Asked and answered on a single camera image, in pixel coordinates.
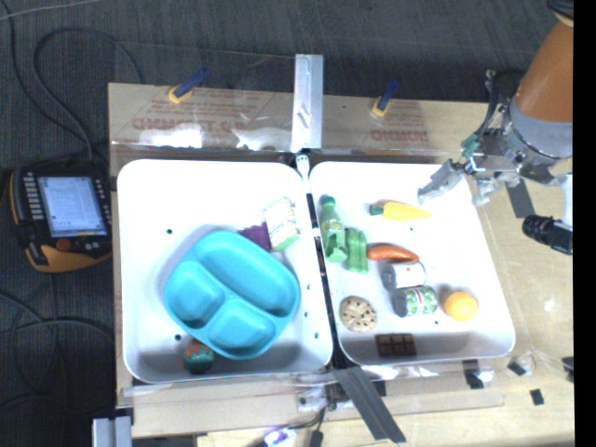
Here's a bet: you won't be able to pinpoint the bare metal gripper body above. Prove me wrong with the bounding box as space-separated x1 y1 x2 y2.
460 128 567 189

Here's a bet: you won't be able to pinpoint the yellow carrot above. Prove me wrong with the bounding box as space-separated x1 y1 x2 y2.
368 199 433 223

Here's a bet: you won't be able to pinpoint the white plastic tray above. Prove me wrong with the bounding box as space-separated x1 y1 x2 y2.
308 160 517 368
115 158 334 385

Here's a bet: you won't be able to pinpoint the brown cardboard board, red print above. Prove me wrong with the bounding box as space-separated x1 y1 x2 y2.
107 81 575 440

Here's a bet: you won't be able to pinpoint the orange carrot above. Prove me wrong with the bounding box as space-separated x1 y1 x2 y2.
366 242 421 264

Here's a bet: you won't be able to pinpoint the white can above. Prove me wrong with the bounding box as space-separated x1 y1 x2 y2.
380 260 427 291

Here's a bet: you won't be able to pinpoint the orange fruit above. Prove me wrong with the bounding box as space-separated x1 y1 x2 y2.
442 290 480 322

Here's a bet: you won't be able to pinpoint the green bottle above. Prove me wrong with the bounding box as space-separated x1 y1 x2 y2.
317 195 348 264

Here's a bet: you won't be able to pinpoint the green peas can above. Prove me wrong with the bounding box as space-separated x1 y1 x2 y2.
390 284 440 318

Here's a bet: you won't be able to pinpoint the thin black and white rod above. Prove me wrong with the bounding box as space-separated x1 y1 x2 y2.
295 154 346 370

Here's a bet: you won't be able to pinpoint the chocolate chip biscuit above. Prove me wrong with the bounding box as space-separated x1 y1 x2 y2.
338 295 378 334

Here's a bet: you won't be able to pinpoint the white yellow green carton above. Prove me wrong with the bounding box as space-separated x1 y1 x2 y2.
262 196 302 252

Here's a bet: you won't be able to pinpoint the brown chocolate bar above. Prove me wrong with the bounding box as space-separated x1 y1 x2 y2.
374 332 417 359

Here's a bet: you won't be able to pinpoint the purple grapes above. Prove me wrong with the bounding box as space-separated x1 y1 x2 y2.
238 222 274 253

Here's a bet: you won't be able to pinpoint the blue divided plate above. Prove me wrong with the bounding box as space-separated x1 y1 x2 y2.
162 229 302 361

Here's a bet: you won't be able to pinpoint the green and orange egg-shaped toy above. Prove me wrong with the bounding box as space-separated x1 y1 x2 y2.
182 337 216 375

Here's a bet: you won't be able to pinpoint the black cylinder on white bracket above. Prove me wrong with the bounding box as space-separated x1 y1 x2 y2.
521 173 575 256

